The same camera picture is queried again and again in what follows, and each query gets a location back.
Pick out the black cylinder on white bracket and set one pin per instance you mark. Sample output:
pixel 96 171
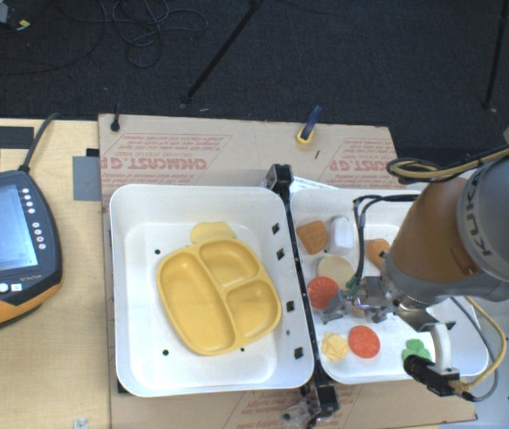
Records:
pixel 433 371

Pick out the orange-red round slice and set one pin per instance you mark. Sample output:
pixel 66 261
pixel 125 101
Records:
pixel 364 342

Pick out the beige round biscuit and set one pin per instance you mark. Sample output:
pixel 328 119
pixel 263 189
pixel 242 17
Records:
pixel 334 268

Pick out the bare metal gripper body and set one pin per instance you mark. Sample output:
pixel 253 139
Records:
pixel 377 293

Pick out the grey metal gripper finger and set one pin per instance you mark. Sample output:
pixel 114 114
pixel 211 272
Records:
pixel 335 307
pixel 380 315

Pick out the brown cardboard board red print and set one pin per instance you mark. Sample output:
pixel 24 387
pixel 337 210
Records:
pixel 245 150

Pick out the white plastic tray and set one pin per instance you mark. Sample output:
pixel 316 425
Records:
pixel 142 338
pixel 370 371

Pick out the green broccoli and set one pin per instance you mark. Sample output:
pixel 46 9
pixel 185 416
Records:
pixel 416 350

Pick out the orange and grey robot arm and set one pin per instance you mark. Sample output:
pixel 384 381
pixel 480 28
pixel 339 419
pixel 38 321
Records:
pixel 442 235

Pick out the pale yellow toy food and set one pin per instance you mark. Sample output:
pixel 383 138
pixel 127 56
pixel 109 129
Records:
pixel 334 347

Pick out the yellow divided plate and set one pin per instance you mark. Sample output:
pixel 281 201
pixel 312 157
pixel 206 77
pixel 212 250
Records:
pixel 214 297

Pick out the red tomato slice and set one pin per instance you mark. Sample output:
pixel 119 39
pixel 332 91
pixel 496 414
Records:
pixel 321 292

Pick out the orange waffle biscuit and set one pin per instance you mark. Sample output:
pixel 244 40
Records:
pixel 313 237

